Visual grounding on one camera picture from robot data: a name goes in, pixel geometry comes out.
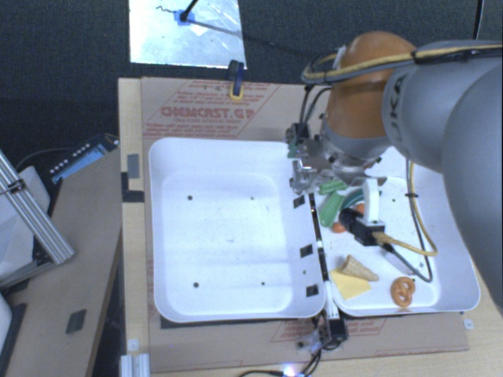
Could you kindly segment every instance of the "pretzel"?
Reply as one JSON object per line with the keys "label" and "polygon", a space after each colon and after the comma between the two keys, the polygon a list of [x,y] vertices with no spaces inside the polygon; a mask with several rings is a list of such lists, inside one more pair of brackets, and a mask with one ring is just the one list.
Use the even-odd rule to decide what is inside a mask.
{"label": "pretzel", "polygon": [[416,290],[416,284],[410,278],[401,276],[391,284],[391,297],[400,307],[408,307],[412,302],[412,295]]}

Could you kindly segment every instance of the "yellow cable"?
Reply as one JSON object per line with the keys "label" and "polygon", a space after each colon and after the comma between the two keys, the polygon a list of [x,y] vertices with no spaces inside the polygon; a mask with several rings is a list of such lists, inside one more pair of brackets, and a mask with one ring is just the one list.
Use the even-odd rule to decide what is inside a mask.
{"label": "yellow cable", "polygon": [[[433,58],[433,57],[440,57],[444,56],[446,54],[452,54],[452,53],[459,53],[459,52],[464,52],[464,51],[469,51],[469,50],[489,50],[489,49],[501,49],[503,48],[503,44],[501,43],[494,43],[491,45],[476,45],[476,46],[458,46],[458,47],[449,47],[449,48],[442,48],[442,49],[429,49],[429,50],[420,50],[419,52],[412,52],[412,53],[403,53],[403,54],[396,54],[393,56],[385,56],[385,57],[380,57],[378,59],[373,59],[373,60],[367,60],[363,61],[361,63],[352,65],[350,67],[345,67],[341,68],[338,70],[331,70],[327,72],[310,72],[309,67],[307,67],[303,71],[303,77],[305,79],[324,79],[325,77],[336,77],[339,75],[345,75],[354,71],[360,71],[360,70],[365,70],[367,68],[375,67],[378,65],[383,65],[383,64],[392,64],[392,63],[402,63],[404,61],[408,60],[414,60],[414,59],[427,59],[427,58]],[[326,61],[329,61],[331,59],[335,59],[337,56],[337,53],[331,53],[328,56],[325,56],[321,58],[318,63],[325,63]]]}
{"label": "yellow cable", "polygon": [[433,240],[431,239],[430,235],[428,234],[426,230],[426,226],[424,226],[423,223],[423,218],[421,217],[419,213],[419,208],[417,207],[417,201],[416,201],[416,188],[414,186],[414,163],[411,162],[409,166],[409,175],[410,175],[410,195],[411,195],[411,200],[412,200],[412,205],[414,212],[416,214],[417,218],[417,223],[419,224],[419,227],[421,229],[421,232],[424,234],[424,237],[426,240],[430,243],[432,251],[425,251],[421,250],[417,247],[411,246],[410,244],[404,243],[400,240],[393,239],[391,236],[384,232],[374,232],[372,236],[374,239],[376,239],[379,243],[382,244],[395,244],[396,246],[404,247],[408,250],[411,250],[415,253],[422,254],[422,255],[427,255],[427,256],[435,256],[439,253],[435,243],[433,243]]}

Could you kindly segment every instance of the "empty white tray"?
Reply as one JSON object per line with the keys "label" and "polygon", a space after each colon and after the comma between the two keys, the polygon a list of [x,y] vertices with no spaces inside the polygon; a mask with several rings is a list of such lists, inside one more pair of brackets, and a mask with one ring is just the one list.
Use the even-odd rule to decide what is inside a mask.
{"label": "empty white tray", "polygon": [[287,145],[164,138],[149,153],[154,299],[168,320],[311,317],[325,304]]}

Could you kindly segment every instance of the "metal plate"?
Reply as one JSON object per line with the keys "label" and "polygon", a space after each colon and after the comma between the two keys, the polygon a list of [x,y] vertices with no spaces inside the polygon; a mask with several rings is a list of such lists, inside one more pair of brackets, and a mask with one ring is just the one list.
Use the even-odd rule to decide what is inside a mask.
{"label": "metal plate", "polygon": [[133,63],[227,68],[244,57],[237,0],[199,0],[197,24],[179,25],[174,12],[192,0],[129,0]]}

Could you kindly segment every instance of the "yellow clip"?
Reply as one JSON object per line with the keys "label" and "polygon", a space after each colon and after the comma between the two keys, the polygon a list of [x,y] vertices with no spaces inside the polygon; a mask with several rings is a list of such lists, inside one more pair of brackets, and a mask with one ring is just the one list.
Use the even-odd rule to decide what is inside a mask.
{"label": "yellow clip", "polygon": [[233,91],[234,91],[234,82],[232,82],[230,84],[230,90],[229,90],[230,99],[232,99],[235,102],[240,101],[241,98],[243,97],[243,90],[244,90],[244,87],[243,87],[243,85],[241,85],[241,89],[239,90],[239,95],[234,95],[233,94]]}

